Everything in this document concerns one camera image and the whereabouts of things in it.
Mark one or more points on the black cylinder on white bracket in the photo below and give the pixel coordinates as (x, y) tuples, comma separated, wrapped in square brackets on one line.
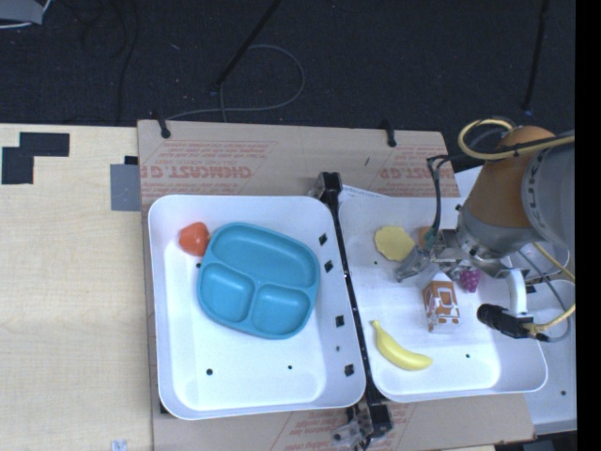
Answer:
[(503, 319)]

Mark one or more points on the yellow round biscuit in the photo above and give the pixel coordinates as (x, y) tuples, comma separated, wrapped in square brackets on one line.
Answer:
[(393, 243)]

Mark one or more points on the orange and white carton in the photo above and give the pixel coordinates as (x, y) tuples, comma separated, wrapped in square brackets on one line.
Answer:
[(441, 306)]

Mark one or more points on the red-orange toy tomato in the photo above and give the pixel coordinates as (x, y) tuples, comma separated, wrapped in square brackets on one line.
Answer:
[(193, 238)]

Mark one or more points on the small orange toy food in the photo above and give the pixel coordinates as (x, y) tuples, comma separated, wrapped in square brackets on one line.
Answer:
[(424, 234)]

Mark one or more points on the yellow banana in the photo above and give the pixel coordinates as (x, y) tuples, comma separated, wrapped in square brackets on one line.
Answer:
[(399, 353)]

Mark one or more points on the thin black rod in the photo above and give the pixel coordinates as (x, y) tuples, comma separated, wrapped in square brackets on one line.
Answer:
[(349, 280)]

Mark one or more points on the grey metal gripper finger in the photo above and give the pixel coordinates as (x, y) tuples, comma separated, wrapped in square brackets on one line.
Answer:
[(411, 265)]

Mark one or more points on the white plastic tray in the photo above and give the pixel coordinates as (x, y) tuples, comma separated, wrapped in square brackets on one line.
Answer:
[(446, 369), (244, 369)]

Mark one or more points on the purple toy grapes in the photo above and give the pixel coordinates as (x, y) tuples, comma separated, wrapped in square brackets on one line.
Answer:
[(469, 280)]

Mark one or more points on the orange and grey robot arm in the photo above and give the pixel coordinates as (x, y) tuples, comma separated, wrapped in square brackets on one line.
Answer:
[(500, 195)]

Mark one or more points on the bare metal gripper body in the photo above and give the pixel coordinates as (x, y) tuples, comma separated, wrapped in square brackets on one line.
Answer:
[(451, 248)]

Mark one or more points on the blue divided plate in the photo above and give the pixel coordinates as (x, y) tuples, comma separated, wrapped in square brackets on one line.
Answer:
[(258, 280)]

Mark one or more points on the brown cardboard board red print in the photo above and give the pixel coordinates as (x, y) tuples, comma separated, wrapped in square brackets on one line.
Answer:
[(291, 162)]

